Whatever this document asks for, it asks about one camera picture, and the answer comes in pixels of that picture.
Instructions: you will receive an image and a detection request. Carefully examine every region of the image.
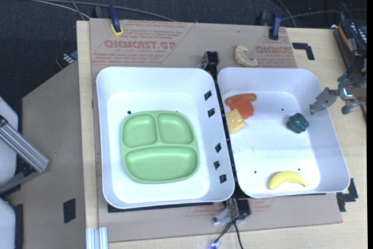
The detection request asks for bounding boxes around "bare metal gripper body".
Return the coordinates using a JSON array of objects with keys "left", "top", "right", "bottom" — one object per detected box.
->
[{"left": 337, "top": 76, "right": 367, "bottom": 101}]

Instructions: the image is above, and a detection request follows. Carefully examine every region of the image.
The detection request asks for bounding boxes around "dark green bell pepper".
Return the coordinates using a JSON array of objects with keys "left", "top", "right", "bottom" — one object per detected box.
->
[{"left": 286, "top": 113, "right": 309, "bottom": 134}]

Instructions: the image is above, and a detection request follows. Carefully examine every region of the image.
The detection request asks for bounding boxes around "white plastic tray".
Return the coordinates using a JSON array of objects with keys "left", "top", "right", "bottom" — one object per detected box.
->
[
  {"left": 96, "top": 66, "right": 235, "bottom": 210},
  {"left": 217, "top": 66, "right": 351, "bottom": 199}
]

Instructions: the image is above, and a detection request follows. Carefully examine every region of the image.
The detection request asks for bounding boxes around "red-orange tomato slice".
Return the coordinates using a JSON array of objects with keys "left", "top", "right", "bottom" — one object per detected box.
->
[{"left": 230, "top": 100, "right": 255, "bottom": 120}]

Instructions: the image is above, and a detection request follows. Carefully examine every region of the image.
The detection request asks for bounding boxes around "orange sausage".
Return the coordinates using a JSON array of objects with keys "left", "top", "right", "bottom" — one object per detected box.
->
[{"left": 224, "top": 93, "right": 258, "bottom": 106}]

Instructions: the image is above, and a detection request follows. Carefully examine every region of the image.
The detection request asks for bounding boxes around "yellow banana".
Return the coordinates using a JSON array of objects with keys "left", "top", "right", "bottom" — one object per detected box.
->
[{"left": 268, "top": 170, "right": 310, "bottom": 191}]

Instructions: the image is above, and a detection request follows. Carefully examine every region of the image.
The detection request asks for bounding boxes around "yellow cheese wedge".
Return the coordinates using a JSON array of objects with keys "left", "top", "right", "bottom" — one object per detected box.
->
[{"left": 226, "top": 108, "right": 247, "bottom": 135}]

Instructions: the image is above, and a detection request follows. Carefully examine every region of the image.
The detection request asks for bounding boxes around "beige croissant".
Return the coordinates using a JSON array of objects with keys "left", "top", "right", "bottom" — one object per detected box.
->
[{"left": 233, "top": 44, "right": 259, "bottom": 68}]

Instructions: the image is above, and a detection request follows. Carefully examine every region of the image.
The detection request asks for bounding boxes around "green divided plate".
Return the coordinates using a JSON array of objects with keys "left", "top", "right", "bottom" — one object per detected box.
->
[{"left": 119, "top": 110, "right": 200, "bottom": 184}]

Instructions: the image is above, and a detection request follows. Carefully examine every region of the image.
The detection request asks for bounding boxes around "brown cardboard board red print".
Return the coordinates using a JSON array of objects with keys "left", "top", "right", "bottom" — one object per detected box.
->
[{"left": 89, "top": 17, "right": 344, "bottom": 243}]

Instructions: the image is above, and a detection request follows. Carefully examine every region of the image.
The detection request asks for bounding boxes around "black block with thin wires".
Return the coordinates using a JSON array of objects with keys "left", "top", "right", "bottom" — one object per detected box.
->
[
  {"left": 223, "top": 198, "right": 252, "bottom": 221},
  {"left": 202, "top": 50, "right": 220, "bottom": 71}
]

